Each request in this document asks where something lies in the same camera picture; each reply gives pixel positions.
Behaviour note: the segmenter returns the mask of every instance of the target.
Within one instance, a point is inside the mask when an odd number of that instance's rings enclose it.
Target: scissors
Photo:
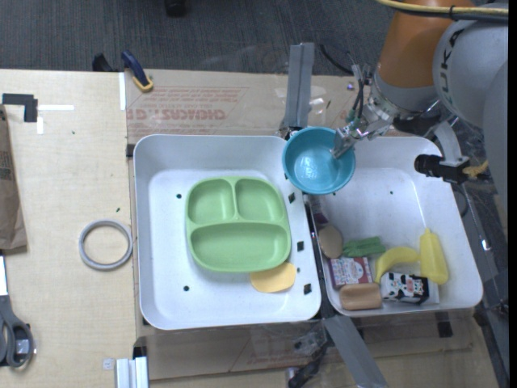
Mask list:
[[[0,250],[0,363],[12,368],[29,362],[34,352],[34,339],[29,326],[19,320],[11,308],[7,292],[6,264]]]

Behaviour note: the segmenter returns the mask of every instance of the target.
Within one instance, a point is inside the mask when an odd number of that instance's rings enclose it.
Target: divided plate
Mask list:
[[[291,250],[284,200],[257,177],[199,181],[187,196],[187,239],[194,260],[216,272],[259,272]]]

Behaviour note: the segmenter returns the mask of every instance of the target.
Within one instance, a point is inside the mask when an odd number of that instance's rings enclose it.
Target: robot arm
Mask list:
[[[378,1],[397,12],[368,101],[352,111],[347,126],[336,130],[332,154],[337,158],[361,139],[384,135],[392,124],[400,130],[409,128],[440,101],[451,113],[483,128],[490,170],[506,202],[507,5],[475,7],[469,0]],[[359,81],[363,79],[358,70],[354,72]],[[447,169],[460,174],[468,158],[461,155],[454,132],[446,121],[431,124],[429,129],[441,137],[445,155],[435,164],[446,167],[444,174]],[[420,160],[415,167],[426,173],[424,164]],[[458,182],[455,176],[444,179]]]

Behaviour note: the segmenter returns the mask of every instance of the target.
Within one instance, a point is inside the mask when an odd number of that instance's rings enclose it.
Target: toy banana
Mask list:
[[[420,236],[420,273],[439,285],[443,285],[449,278],[438,236],[429,229]]]
[[[375,261],[375,282],[380,282],[380,277],[395,264],[414,263],[418,261],[419,254],[410,247],[392,247]]]

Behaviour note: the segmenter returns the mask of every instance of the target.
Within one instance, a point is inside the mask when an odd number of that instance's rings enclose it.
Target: brown paper bag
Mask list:
[[[7,114],[0,105],[0,249],[11,250],[26,244],[27,235],[16,186]]]

